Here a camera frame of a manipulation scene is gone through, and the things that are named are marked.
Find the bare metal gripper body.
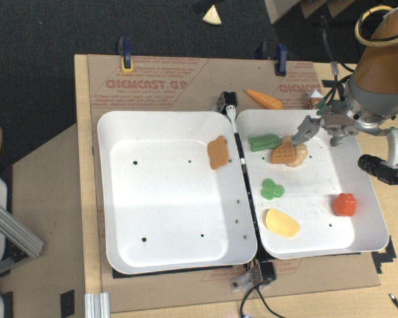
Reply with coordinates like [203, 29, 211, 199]
[319, 99, 397, 136]

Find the beige croissant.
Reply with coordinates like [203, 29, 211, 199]
[281, 134, 309, 168]

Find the small white and brown carton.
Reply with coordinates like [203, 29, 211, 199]
[304, 89, 326, 110]

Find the orange waffle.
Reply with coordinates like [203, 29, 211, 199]
[269, 141, 298, 165]

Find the green bean bundle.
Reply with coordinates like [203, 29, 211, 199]
[247, 132, 283, 153]

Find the orange carrot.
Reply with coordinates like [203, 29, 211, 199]
[245, 88, 284, 111]

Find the white plastic tray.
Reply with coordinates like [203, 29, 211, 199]
[235, 109, 390, 260]
[96, 110, 259, 275]

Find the green broccoli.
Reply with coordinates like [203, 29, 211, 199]
[260, 178, 285, 201]

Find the thin black and white rod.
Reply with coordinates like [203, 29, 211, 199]
[226, 105, 263, 262]

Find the brown bread slice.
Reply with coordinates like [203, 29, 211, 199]
[206, 134, 230, 171]

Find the brown cardboard board red print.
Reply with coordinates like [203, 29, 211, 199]
[87, 54, 381, 313]

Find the pale yellow cheese wedge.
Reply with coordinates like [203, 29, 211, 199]
[202, 4, 223, 27]

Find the black cylinder on white bracket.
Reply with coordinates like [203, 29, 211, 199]
[357, 125, 398, 186]

